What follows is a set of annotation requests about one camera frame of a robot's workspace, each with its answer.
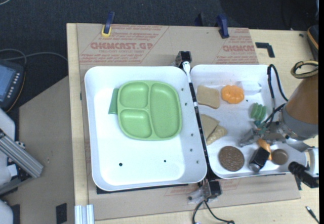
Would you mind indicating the tan square bread slice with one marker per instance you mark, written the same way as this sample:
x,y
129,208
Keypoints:
x,y
208,96

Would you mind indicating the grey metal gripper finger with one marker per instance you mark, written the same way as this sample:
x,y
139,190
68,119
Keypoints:
x,y
273,139
248,139

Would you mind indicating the black cylinder on white bracket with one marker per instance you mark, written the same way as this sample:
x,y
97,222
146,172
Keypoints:
x,y
302,172

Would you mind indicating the brown round can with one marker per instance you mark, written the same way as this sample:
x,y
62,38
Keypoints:
x,y
279,156

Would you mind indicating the white plastic tray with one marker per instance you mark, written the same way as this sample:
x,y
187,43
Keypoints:
x,y
141,159
235,122

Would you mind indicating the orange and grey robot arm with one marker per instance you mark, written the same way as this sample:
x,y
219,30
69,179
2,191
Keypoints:
x,y
303,101

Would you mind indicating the orange toy pumpkin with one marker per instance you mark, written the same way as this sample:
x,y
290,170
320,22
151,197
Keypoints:
x,y
232,94

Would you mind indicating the tan triangular bread slice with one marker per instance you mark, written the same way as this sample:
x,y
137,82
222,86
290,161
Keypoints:
x,y
208,125

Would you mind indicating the brown round biscuit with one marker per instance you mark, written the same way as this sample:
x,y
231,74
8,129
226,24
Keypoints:
x,y
231,158

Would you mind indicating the thin black and white rod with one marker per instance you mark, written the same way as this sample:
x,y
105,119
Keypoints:
x,y
195,102

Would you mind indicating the brown cardboard board red print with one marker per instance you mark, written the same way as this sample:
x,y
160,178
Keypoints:
x,y
157,41

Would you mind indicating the pale yellow cracker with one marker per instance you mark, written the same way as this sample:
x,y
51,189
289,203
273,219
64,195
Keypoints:
x,y
217,134

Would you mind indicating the orange toy carrot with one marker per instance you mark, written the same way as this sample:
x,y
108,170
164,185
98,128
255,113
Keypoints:
x,y
265,146

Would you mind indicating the black pen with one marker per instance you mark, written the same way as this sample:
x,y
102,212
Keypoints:
x,y
311,214

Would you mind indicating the green divided plate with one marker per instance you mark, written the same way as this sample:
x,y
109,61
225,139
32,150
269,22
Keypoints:
x,y
163,109

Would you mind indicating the clear plastic bottle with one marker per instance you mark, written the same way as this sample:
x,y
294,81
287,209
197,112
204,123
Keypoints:
x,y
250,87

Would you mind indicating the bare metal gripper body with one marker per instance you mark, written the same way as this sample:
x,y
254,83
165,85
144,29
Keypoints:
x,y
278,128

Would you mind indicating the black can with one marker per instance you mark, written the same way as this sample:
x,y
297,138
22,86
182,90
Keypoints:
x,y
258,159

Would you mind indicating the green ribbed toy vegetable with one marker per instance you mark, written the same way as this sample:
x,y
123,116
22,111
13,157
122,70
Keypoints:
x,y
258,111

